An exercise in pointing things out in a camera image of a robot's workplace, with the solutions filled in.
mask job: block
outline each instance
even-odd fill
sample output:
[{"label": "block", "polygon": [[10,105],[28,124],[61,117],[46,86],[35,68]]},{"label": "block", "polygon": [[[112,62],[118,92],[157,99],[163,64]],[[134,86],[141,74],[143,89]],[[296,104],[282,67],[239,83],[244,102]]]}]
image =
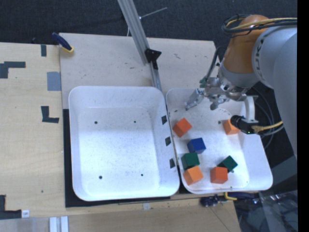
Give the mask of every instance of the block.
[{"label": "block", "polygon": [[185,170],[199,165],[197,152],[185,153],[181,159],[183,163],[183,169]]},{"label": "block", "polygon": [[234,161],[231,156],[225,158],[222,162],[220,162],[217,166],[218,167],[225,167],[227,168],[227,172],[231,172],[238,164]]},{"label": "block", "polygon": [[225,167],[214,167],[211,169],[211,182],[216,184],[223,184],[228,180],[227,168]]},{"label": "block", "polygon": [[198,154],[201,154],[206,149],[204,141],[201,137],[191,139],[190,142],[187,143],[187,146],[188,146],[189,152],[191,153],[196,152]]},{"label": "block", "polygon": [[188,122],[188,120],[182,118],[174,125],[173,131],[177,134],[177,136],[182,137],[191,128],[192,125]]},{"label": "block", "polygon": [[194,166],[192,168],[187,169],[183,173],[183,177],[188,185],[196,183],[197,181],[204,178],[202,171],[200,170],[199,166]]},{"label": "block", "polygon": [[223,123],[223,128],[225,130],[225,133],[227,135],[232,135],[232,134],[237,134],[238,132],[240,132],[240,129],[236,128],[235,126],[233,126],[231,124],[231,120],[228,119]]}]

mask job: orange block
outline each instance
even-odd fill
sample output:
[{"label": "orange block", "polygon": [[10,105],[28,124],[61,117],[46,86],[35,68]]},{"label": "orange block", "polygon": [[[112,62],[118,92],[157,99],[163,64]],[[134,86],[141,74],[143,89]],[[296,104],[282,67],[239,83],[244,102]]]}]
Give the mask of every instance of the orange block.
[{"label": "orange block", "polygon": [[236,128],[231,124],[231,120],[228,119],[223,123],[224,130],[227,135],[236,134],[240,132],[240,129]]},{"label": "orange block", "polygon": [[182,118],[174,125],[173,131],[177,134],[177,136],[182,137],[191,128],[192,125],[188,122],[188,120]]},{"label": "orange block", "polygon": [[186,180],[188,185],[191,185],[199,180],[201,180],[204,176],[199,166],[194,166],[192,168],[188,168],[183,173],[184,179]]},{"label": "orange block", "polygon": [[211,182],[216,184],[223,184],[227,181],[227,168],[214,167],[211,169]]}]

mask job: blue block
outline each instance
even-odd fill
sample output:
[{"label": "blue block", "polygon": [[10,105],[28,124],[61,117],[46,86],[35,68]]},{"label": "blue block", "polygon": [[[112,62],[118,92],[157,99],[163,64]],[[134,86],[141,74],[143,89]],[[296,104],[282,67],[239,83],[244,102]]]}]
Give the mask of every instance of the blue block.
[{"label": "blue block", "polygon": [[188,142],[187,146],[191,153],[197,152],[198,154],[200,154],[206,149],[204,141],[201,137],[191,139],[190,142]]}]

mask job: empty white tray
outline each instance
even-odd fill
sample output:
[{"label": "empty white tray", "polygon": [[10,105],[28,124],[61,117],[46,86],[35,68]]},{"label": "empty white tray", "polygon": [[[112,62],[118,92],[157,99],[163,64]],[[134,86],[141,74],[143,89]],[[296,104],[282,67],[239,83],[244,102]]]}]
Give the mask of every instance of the empty white tray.
[{"label": "empty white tray", "polygon": [[69,94],[72,182],[85,201],[167,197],[180,184],[164,96],[155,87]]},{"label": "empty white tray", "polygon": [[[216,193],[227,191],[257,191],[271,187],[273,177],[259,135],[247,135],[242,132],[226,135],[223,122],[232,115],[246,116],[244,102],[228,101],[216,110],[210,110],[208,98],[185,110],[184,103],[189,100],[194,89],[175,88],[167,93],[167,107],[170,123],[185,117],[192,128],[181,138],[174,133],[174,143],[178,156],[183,185],[195,194]],[[197,183],[187,185],[183,173],[181,157],[189,153],[187,143],[191,139],[202,138],[206,150],[198,154],[200,169],[204,178]],[[210,182],[210,170],[231,156],[238,166],[234,172],[228,173],[228,180],[223,184]]]}]

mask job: green block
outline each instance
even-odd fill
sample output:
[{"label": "green block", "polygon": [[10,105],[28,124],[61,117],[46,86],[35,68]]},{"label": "green block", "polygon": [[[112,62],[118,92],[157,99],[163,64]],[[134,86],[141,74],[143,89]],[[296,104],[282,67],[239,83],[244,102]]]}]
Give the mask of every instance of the green block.
[{"label": "green block", "polygon": [[183,169],[192,168],[194,166],[199,165],[199,160],[197,156],[197,152],[186,153],[182,156]]},{"label": "green block", "polygon": [[225,158],[222,162],[220,162],[217,166],[227,168],[227,172],[231,172],[234,168],[236,168],[238,164],[234,161],[231,156]]}]

